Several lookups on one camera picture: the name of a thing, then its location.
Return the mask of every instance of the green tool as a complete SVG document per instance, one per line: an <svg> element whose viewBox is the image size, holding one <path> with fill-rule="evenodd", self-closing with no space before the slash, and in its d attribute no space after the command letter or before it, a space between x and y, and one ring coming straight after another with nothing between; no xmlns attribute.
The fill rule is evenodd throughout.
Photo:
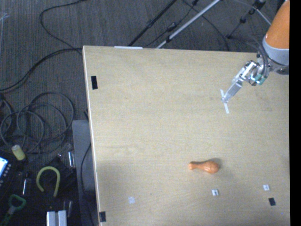
<svg viewBox="0 0 301 226"><path fill-rule="evenodd" d="M21 202L20 206L13 205L13 199L17 199ZM26 200L24 198L19 197L18 195L12 194L8 199L8 205L9 209L7 213L4 216L4 219L1 221L0 226L6 226L10 220L10 218L13 216L13 214L17 211L22 210L26 205Z"/></svg>

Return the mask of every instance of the tripod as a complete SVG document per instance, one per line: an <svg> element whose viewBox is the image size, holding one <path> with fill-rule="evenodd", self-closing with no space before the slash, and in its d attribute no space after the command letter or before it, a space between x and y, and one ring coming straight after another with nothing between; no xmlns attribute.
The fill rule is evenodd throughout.
<svg viewBox="0 0 301 226"><path fill-rule="evenodd" d="M194 21L196 21L200 16L202 16L204 13L206 13L208 10L210 10L212 7L214 7L217 3L219 3L220 1L223 0L214 0L213 2L211 2L207 7L205 7L202 11L200 11L198 14L196 14L191 20L189 20L187 23L185 23L182 27L180 27L177 31L175 31L174 33L172 33L171 35L169 35L165 41L163 41L161 44L159 44L157 46L157 48L161 48L162 46L164 46L165 44L169 43L172 38L174 38L177 34L179 34L181 31L183 31L185 28L187 28L190 24L192 24ZM253 14L255 11L261 9L263 7L263 5L265 4L265 0L256 0L255 3L252 5L251 11L252 12L248 12L247 15L251 15Z"/></svg>

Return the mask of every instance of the silver metal pole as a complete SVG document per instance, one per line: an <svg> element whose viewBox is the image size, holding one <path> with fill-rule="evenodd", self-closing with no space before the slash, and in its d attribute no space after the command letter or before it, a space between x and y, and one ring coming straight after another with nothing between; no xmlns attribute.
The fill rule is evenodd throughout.
<svg viewBox="0 0 301 226"><path fill-rule="evenodd" d="M214 5L216 5L221 0L214 0L212 3L210 3L206 8L204 8L202 11L200 11L197 15L195 15L191 20L189 20L187 23L185 23L182 27L180 27L177 31L172 33L169 36L169 39L171 40L173 37L175 37L178 33L180 33L182 30L187 28L190 24L192 24L195 20L197 20L200 16L202 16L204 13L206 13L209 9L211 9ZM161 48L163 45L166 44L166 40L162 42L157 48Z"/></svg>

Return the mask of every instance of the wooden table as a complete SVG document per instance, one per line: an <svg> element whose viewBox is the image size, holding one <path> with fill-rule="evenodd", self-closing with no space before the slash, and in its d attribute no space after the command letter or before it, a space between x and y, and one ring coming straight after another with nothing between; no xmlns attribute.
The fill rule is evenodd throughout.
<svg viewBox="0 0 301 226"><path fill-rule="evenodd" d="M244 84L226 113L221 89L254 53L83 54L100 225L290 225L287 75ZM188 168L209 159L215 174Z"/></svg>

